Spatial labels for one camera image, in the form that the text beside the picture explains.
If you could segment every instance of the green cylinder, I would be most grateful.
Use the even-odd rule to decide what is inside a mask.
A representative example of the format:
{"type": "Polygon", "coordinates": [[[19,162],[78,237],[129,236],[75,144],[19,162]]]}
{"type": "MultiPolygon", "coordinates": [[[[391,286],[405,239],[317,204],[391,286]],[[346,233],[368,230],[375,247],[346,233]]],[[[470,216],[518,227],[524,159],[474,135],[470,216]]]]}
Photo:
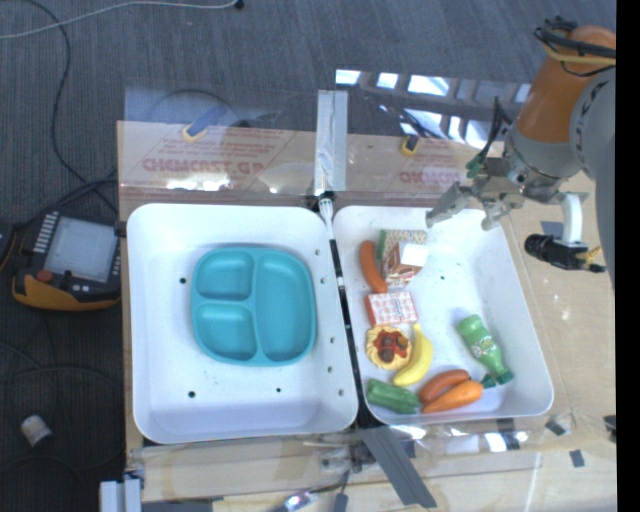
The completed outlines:
{"type": "Polygon", "coordinates": [[[513,379],[513,374],[504,366],[502,349],[478,315],[470,315],[458,324],[458,332],[467,342],[473,356],[484,364],[499,384],[513,379]]]}

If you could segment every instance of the gray carpet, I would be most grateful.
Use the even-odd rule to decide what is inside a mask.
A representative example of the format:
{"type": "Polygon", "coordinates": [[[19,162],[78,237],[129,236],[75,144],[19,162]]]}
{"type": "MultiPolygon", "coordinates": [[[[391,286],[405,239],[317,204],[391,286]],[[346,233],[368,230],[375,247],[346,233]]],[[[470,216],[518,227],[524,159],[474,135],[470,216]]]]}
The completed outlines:
{"type": "MultiPolygon", "coordinates": [[[[614,0],[246,0],[244,9],[209,11],[130,5],[5,37],[115,5],[0,2],[0,222],[22,226],[83,183],[112,177],[116,122],[125,115],[168,120],[165,106],[127,105],[135,84],[189,84],[227,97],[291,91],[279,127],[313,130],[313,112],[296,106],[293,93],[335,88],[337,69],[531,82],[544,57],[532,32],[545,18],[615,31],[617,8],[614,0]]],[[[365,117],[350,129],[392,127],[365,117]]],[[[97,192],[67,206],[115,220],[117,187],[107,182],[97,192]]],[[[121,478],[124,465],[120,306],[33,310],[13,300],[11,276],[7,264],[0,273],[0,510],[98,510],[99,482],[121,478]],[[46,454],[18,429],[34,413],[54,432],[46,454]]]]}

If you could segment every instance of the blue plate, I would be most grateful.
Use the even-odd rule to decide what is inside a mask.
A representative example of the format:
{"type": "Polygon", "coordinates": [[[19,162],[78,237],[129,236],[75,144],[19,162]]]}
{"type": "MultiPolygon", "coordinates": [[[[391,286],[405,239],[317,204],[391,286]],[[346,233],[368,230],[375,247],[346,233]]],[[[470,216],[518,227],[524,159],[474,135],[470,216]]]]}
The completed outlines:
{"type": "Polygon", "coordinates": [[[311,275],[302,261],[283,251],[215,249],[196,264],[191,319],[198,345],[218,361],[295,363],[316,338],[311,275]]]}

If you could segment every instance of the screen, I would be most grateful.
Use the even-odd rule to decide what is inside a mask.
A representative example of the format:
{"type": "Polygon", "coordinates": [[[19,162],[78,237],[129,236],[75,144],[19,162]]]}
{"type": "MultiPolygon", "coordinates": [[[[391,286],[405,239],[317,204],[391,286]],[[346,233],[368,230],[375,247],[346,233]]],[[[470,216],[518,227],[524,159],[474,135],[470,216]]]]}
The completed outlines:
{"type": "Polygon", "coordinates": [[[72,217],[60,217],[45,268],[106,283],[118,238],[111,226],[72,217]]]}

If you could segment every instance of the yellow banana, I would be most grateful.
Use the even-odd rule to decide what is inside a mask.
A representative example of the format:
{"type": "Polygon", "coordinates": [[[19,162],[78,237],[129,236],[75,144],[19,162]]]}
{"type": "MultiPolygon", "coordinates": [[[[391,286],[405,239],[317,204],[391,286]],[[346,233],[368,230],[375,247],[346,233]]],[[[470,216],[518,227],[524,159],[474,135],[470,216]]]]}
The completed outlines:
{"type": "Polygon", "coordinates": [[[391,379],[396,386],[411,386],[418,382],[431,367],[433,361],[433,345],[427,338],[419,323],[413,324],[416,339],[413,343],[413,352],[407,366],[398,370],[391,379]]]}

